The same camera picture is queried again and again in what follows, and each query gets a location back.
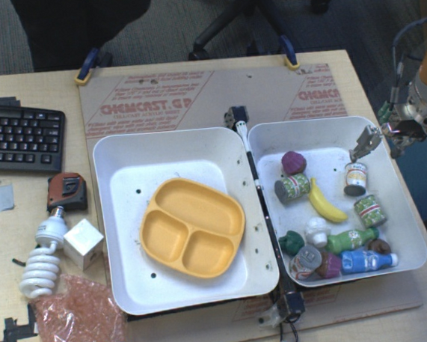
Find yellow banana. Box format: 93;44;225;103
306;174;349;227

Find brown toy doughnut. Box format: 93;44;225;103
366;236;393;257

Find red and white toy can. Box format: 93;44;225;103
287;243;325;282

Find green label toy can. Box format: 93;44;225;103
352;193;389;230
272;171;313;206

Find orange and black tape measure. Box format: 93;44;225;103
43;170;90;215

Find black block with thin wires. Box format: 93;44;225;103
223;105;251;131
277;290;307;325

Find purple and brown toy cupcake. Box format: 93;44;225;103
313;251;344;281

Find yellow divided plate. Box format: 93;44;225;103
134;171;252;286

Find white plastic tray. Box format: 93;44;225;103
90;120;283;320
245;108;427;293

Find pink bubble wrap sheet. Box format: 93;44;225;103
26;268;129;342

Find white toy cupcake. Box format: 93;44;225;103
302;216;334;250

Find black office chair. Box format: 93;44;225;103
181;0;340;63

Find yellow label white toy can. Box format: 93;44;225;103
340;160;370;198

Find white spiral light bulb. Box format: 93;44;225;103
11;205;76;301

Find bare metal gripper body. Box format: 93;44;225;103
378;99;427;150

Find brown cardboard board red print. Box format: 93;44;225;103
76;47;427;342

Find purple toy grapes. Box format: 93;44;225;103
280;149;309;177

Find black computer keyboard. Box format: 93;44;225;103
0;93;72;179

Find green toy bottle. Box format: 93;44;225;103
323;226;382;256

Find white cube box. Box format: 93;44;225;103
61;216;108;272

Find thin black and white rod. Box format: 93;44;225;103
236;117;292;299

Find green toy broccoli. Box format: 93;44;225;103
277;228;307;257

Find blue toy bottle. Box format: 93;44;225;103
340;245;400;276

